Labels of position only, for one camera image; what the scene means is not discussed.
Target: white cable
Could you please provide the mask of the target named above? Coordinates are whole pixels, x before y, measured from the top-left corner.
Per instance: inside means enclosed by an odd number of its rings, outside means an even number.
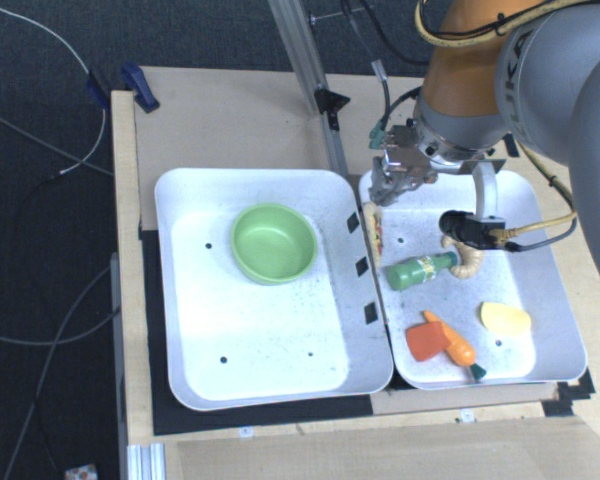
[[[58,41],[60,41],[71,52],[71,55],[73,55],[76,58],[76,60],[80,64],[80,67],[82,68],[82,70],[87,75],[89,75],[89,68],[87,67],[87,64],[82,60],[80,55],[78,55],[78,52],[76,52],[76,50],[73,48],[73,46],[71,46],[63,37],[58,35],[56,32],[51,30],[49,27],[46,27],[42,23],[32,20],[31,18],[27,18],[26,16],[22,16],[20,14],[16,14],[15,12],[11,12],[6,9],[3,9],[2,7],[0,7],[0,12],[3,14],[6,14],[7,16],[11,16],[12,18],[26,21],[27,23],[29,23],[35,27],[38,27],[38,28],[44,30],[45,32],[51,34],[53,37],[55,37]],[[65,174],[73,171],[76,167],[79,167],[80,165],[85,163],[87,160],[89,160],[91,155],[93,155],[93,153],[96,151],[96,149],[98,149],[98,146],[102,142],[102,137],[104,136],[104,130],[106,127],[106,123],[107,123],[107,112],[106,112],[106,110],[103,109],[102,110],[102,124],[100,125],[100,132],[98,133],[98,138],[96,139],[95,144],[93,145],[91,150],[87,153],[87,155],[82,160],[73,164],[71,167],[67,167],[66,169],[61,170],[59,173],[60,176],[64,176]]]

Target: toy carrot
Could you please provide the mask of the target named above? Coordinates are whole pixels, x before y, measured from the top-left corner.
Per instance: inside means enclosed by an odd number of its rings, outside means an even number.
[[[465,340],[458,331],[447,325],[439,317],[426,309],[424,318],[427,322],[440,322],[444,335],[450,342],[450,345],[445,349],[451,360],[458,366],[466,366],[471,370],[471,374],[475,380],[480,380],[487,372],[480,365],[476,364],[476,351],[471,344]]]

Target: dark carpet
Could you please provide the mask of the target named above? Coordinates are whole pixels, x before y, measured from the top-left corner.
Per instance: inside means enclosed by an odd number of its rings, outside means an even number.
[[[430,48],[412,25],[416,0],[368,1],[396,46],[428,57]],[[316,15],[339,11],[339,0],[304,3]],[[444,0],[432,2],[434,21],[444,6]],[[113,89],[123,88],[126,61],[290,70],[266,0],[0,0],[0,7],[60,34]],[[388,54],[368,20],[360,21],[389,75],[423,74]],[[316,38],[326,72],[372,74],[344,19],[321,20]],[[100,127],[100,109],[68,50],[1,13],[0,116],[80,157]],[[108,132],[91,161],[111,170]],[[72,164],[0,124],[0,335],[52,340],[117,249],[113,179],[81,167],[49,181]],[[110,299],[105,276],[77,308],[65,336],[106,317]],[[48,351],[0,342],[0,479]],[[97,465],[102,479],[118,477],[113,369],[110,326],[56,349],[11,478],[62,478],[66,468],[87,463]]]

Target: green plate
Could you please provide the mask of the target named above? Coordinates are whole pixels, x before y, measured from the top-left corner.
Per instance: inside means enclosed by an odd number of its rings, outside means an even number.
[[[249,279],[274,285],[304,275],[316,259],[318,242],[311,224],[296,210],[265,203],[238,215],[231,228],[231,249]]]

